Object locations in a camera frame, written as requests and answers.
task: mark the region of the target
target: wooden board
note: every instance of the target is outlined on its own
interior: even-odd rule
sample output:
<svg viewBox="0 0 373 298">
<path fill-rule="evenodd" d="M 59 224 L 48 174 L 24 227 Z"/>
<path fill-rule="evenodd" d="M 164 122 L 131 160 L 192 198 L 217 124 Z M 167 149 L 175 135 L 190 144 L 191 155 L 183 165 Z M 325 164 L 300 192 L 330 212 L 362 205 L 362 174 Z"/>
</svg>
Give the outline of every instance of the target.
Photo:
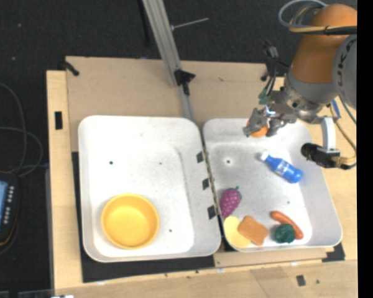
<svg viewBox="0 0 373 298">
<path fill-rule="evenodd" d="M 102 282 L 98 286 L 57 289 L 56 295 L 75 297 L 232 297 L 232 298 L 317 298 L 358 297 L 357 261 L 326 264 L 278 265 L 262 268 L 221 270 L 213 273 L 188 273 L 174 277 L 160 275 L 140 282 Z"/>
<path fill-rule="evenodd" d="M 47 72 L 55 288 L 91 286 L 83 284 L 81 277 L 71 164 L 71 152 L 77 151 L 76 131 L 80 120 L 93 114 L 182 116 L 179 89 L 170 84 L 161 61 L 77 56 L 69 56 L 67 61 L 80 72 L 78 76 L 63 71 Z M 265 74 L 265 65 L 194 61 L 182 64 L 184 70 L 196 74 L 190 89 L 191 103 L 199 126 L 215 117 L 248 119 L 253 107 L 258 106 L 257 95 L 265 84 L 260 80 Z M 62 114 L 62 129 L 55 129 L 55 112 Z M 352 122 L 348 123 L 347 118 L 344 120 L 346 132 L 355 139 L 356 130 Z M 314 142 L 321 144 L 320 126 L 309 126 L 309 129 Z M 342 152 L 351 152 L 343 138 L 338 135 L 337 140 Z M 346 258 L 356 260 L 356 169 L 324 169 L 323 172 L 343 226 Z M 214 255 L 214 271 L 217 268 L 317 261 L 324 258 L 329 250 L 312 248 L 249 256 L 220 250 Z M 182 278 L 190 272 L 176 274 Z M 118 279 L 114 282 L 160 278 L 163 278 L 163 274 Z"/>
</svg>

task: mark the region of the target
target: black cable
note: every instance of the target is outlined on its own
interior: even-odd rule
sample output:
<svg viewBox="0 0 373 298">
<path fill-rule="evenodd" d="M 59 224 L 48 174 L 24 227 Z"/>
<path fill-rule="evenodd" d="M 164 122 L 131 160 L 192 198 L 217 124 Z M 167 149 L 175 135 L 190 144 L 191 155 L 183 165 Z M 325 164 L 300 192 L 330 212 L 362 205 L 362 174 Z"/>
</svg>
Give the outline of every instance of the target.
<svg viewBox="0 0 373 298">
<path fill-rule="evenodd" d="M 345 165 L 345 164 L 342 164 L 342 165 L 340 166 L 340 168 L 343 169 L 343 170 L 350 170 L 350 169 L 352 169 L 352 168 L 354 168 L 354 167 L 356 167 L 356 162 L 355 162 L 353 165 Z"/>
<path fill-rule="evenodd" d="M 67 61 L 59 61 L 57 64 L 57 68 L 62 71 L 69 70 L 74 76 L 78 76 L 80 74 L 80 72 Z"/>
<path fill-rule="evenodd" d="M 15 127 L 0 127 L 0 130 L 10 130 L 10 131 L 15 131 L 15 132 L 23 132 L 22 129 L 15 128 Z M 9 172 L 14 173 L 14 172 L 19 172 L 20 170 L 25 169 L 25 168 L 31 168 L 30 170 L 26 171 L 25 173 L 19 173 L 17 176 L 20 177 L 20 178 L 28 175 L 31 172 L 33 172 L 41 164 L 41 162 L 43 160 L 43 155 L 44 155 L 44 149 L 43 149 L 43 145 L 42 145 L 41 141 L 31 132 L 26 132 L 26 134 L 28 136 L 31 136 L 37 142 L 37 144 L 39 146 L 39 158 L 38 158 L 38 161 L 33 165 L 28 165 L 28 166 L 22 165 L 21 167 L 9 170 Z"/>
<path fill-rule="evenodd" d="M 305 35 L 352 35 L 357 34 L 357 26 L 324 28 L 323 30 L 312 30 L 301 32 Z"/>
<path fill-rule="evenodd" d="M 273 76 L 272 74 L 268 74 L 268 76 L 269 76 L 268 82 L 267 82 L 267 84 L 266 84 L 265 87 L 264 87 L 264 89 L 267 90 L 267 94 L 268 94 L 269 86 L 271 85 L 272 80 L 273 80 L 273 78 L 274 78 L 274 76 Z"/>
<path fill-rule="evenodd" d="M 21 157 L 21 160 L 19 162 L 19 166 L 17 167 L 18 169 L 21 169 L 24 165 L 24 162 L 25 162 L 25 159 L 26 159 L 26 153 L 27 153 L 27 131 L 26 131 L 26 126 L 25 126 L 24 111 L 22 109 L 22 105 L 21 105 L 21 102 L 19 101 L 19 98 L 18 98 L 17 94 L 9 86 L 7 86 L 4 83 L 0 82 L 0 87 L 6 89 L 7 91 L 9 91 L 11 93 L 11 95 L 15 99 L 15 101 L 17 103 L 17 106 L 18 106 L 18 109 L 19 109 L 19 114 L 20 114 L 21 124 L 22 124 L 21 129 L 22 129 L 22 134 L 23 134 L 23 138 L 24 138 L 24 151 L 22 152 L 22 157 Z"/>
<path fill-rule="evenodd" d="M 9 242 L 7 242 L 3 249 L 0 248 L 0 255 L 4 254 L 6 251 L 10 249 L 10 247 L 15 243 L 15 239 L 18 236 L 18 224 L 16 223 L 14 226 L 14 231 L 10 237 Z"/>
<path fill-rule="evenodd" d="M 289 67 L 290 67 L 289 64 L 286 64 L 286 63 L 282 62 L 281 60 L 277 60 L 276 63 L 277 63 L 277 64 L 281 64 L 282 66 L 284 66 L 284 67 L 286 67 L 286 68 L 289 68 Z"/>
<path fill-rule="evenodd" d="M 272 90 L 274 89 L 274 85 L 275 85 L 275 81 L 276 81 L 276 63 L 274 64 L 274 73 L 273 73 L 272 78 L 270 80 L 271 80 L 271 84 L 269 86 L 267 96 L 270 96 Z"/>
</svg>

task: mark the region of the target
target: toy food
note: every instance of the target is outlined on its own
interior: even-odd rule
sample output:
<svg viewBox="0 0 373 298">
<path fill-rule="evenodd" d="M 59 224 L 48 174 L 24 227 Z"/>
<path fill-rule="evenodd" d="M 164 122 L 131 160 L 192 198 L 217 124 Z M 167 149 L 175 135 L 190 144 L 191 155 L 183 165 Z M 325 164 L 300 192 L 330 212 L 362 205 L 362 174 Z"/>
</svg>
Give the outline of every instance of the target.
<svg viewBox="0 0 373 298">
<path fill-rule="evenodd" d="M 259 138 L 259 137 L 265 136 L 267 132 L 268 132 L 268 126 L 264 125 L 259 131 L 253 132 L 250 136 Z"/>
<path fill-rule="evenodd" d="M 295 240 L 295 231 L 291 224 L 280 224 L 275 231 L 277 243 L 291 243 Z"/>
<path fill-rule="evenodd" d="M 286 214 L 283 214 L 282 212 L 279 212 L 279 211 L 272 211 L 271 217 L 281 224 L 290 224 L 295 231 L 296 240 L 301 240 L 304 237 L 304 233 L 300 230 L 298 225 Z"/>
<path fill-rule="evenodd" d="M 229 244 L 239 248 L 245 248 L 251 244 L 251 241 L 240 234 L 237 230 L 240 221 L 235 216 L 229 216 L 224 221 L 224 233 Z"/>
<path fill-rule="evenodd" d="M 231 215 L 239 203 L 242 200 L 241 193 L 236 189 L 226 189 L 221 196 L 221 200 L 219 202 L 219 207 L 221 209 L 221 215 L 225 219 L 227 216 Z"/>
<path fill-rule="evenodd" d="M 243 218 L 237 230 L 256 245 L 262 245 L 265 237 L 268 235 L 267 228 L 250 215 Z"/>
</svg>

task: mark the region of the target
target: bottle cap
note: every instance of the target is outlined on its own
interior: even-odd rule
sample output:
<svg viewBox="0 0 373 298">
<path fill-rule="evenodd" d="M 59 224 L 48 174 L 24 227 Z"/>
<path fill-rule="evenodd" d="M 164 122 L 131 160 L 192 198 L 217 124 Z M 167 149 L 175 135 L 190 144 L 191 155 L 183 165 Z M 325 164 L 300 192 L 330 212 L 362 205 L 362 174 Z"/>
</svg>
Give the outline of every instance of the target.
<svg viewBox="0 0 373 298">
<path fill-rule="evenodd" d="M 267 151 L 264 151 L 260 157 L 262 161 L 265 161 L 269 156 L 269 153 Z"/>
</svg>

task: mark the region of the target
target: black cord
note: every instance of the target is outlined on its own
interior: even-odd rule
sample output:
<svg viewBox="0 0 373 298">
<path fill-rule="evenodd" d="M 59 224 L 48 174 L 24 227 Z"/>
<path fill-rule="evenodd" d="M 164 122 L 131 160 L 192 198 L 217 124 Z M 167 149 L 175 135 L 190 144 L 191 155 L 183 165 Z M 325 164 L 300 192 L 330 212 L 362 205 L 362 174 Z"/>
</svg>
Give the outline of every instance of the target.
<svg viewBox="0 0 373 298">
<path fill-rule="evenodd" d="M 350 170 L 350 169 L 352 169 L 352 168 L 354 168 L 354 167 L 356 167 L 356 162 L 355 162 L 354 164 L 352 164 L 352 165 L 345 165 L 345 164 L 342 164 L 342 165 L 340 166 L 340 168 L 343 169 L 343 170 Z"/>
<path fill-rule="evenodd" d="M 324 30 L 313 30 L 301 32 L 305 35 L 352 35 L 357 34 L 357 26 L 350 27 L 326 27 Z"/>
<path fill-rule="evenodd" d="M 16 168 L 12 169 L 11 172 L 13 172 L 18 177 L 23 177 L 23 176 L 26 176 L 26 175 L 30 174 L 31 172 L 33 172 L 40 165 L 40 163 L 42 161 L 42 158 L 43 158 L 43 153 L 44 153 L 43 146 L 42 146 L 40 140 L 34 134 L 26 131 L 24 111 L 22 109 L 22 105 L 21 105 L 21 102 L 20 102 L 17 94 L 9 86 L 7 86 L 4 83 L 0 82 L 0 87 L 6 89 L 7 91 L 9 91 L 11 93 L 11 95 L 15 99 L 15 101 L 17 103 L 17 106 L 18 106 L 18 109 L 19 109 L 19 114 L 20 114 L 20 118 L 21 118 L 21 129 L 18 129 L 18 128 L 15 128 L 15 127 L 2 127 L 2 126 L 0 126 L 0 130 L 11 130 L 11 131 L 16 131 L 16 132 L 21 132 L 22 133 L 22 137 L 23 137 L 23 141 L 24 141 L 24 149 L 23 149 L 23 152 L 22 152 L 22 157 L 21 157 L 21 160 L 19 162 L 19 165 Z M 25 159 L 26 159 L 26 154 L 27 154 L 27 136 L 32 137 L 37 142 L 37 144 L 39 146 L 39 150 L 40 150 L 40 155 L 39 155 L 38 162 L 36 164 L 30 165 L 30 166 L 25 166 L 25 164 L 24 164 Z M 25 168 L 30 168 L 30 170 L 27 170 L 23 173 L 20 173 L 20 171 L 22 169 L 25 169 Z"/>
<path fill-rule="evenodd" d="M 7 242 L 4 245 L 3 249 L 0 247 L 0 255 L 4 254 L 6 251 L 8 251 L 11 248 L 11 246 L 15 243 L 15 239 L 18 236 L 18 229 L 19 229 L 18 223 L 16 223 L 15 226 L 14 226 L 14 231 L 12 232 L 12 235 L 10 236 L 9 242 Z"/>
<path fill-rule="evenodd" d="M 22 129 L 14 128 L 14 127 L 0 127 L 0 130 L 10 130 L 10 131 L 15 131 L 15 132 L 23 132 Z M 9 170 L 9 172 L 16 173 L 16 172 L 19 172 L 22 169 L 31 168 L 30 170 L 28 170 L 24 173 L 18 173 L 17 176 L 19 178 L 27 176 L 28 174 L 33 172 L 38 166 L 40 166 L 40 164 L 43 160 L 43 155 L 44 155 L 44 149 L 43 149 L 43 145 L 42 145 L 41 141 L 31 132 L 26 132 L 26 134 L 28 136 L 32 137 L 37 142 L 37 144 L 39 146 L 39 158 L 38 158 L 38 161 L 33 165 L 27 165 L 27 166 L 22 165 L 21 167 Z"/>
<path fill-rule="evenodd" d="M 274 63 L 274 72 L 272 74 L 272 77 L 270 78 L 271 83 L 270 83 L 270 86 L 267 92 L 267 96 L 270 96 L 272 90 L 274 89 L 275 81 L 276 81 L 276 63 Z"/>
<path fill-rule="evenodd" d="M 264 54 L 267 58 L 269 58 L 274 65 L 280 64 L 286 68 L 289 68 L 290 65 L 286 64 L 285 62 L 281 61 L 279 58 L 278 50 L 272 45 L 272 43 L 268 39 L 264 39 L 264 46 L 262 47 Z"/>
<path fill-rule="evenodd" d="M 264 87 L 264 89 L 266 89 L 266 90 L 269 89 L 269 86 L 271 85 L 272 80 L 273 80 L 273 78 L 274 78 L 273 74 L 268 74 L 268 76 L 269 76 L 268 82 L 267 82 L 267 84 L 266 84 L 265 87 Z"/>
</svg>

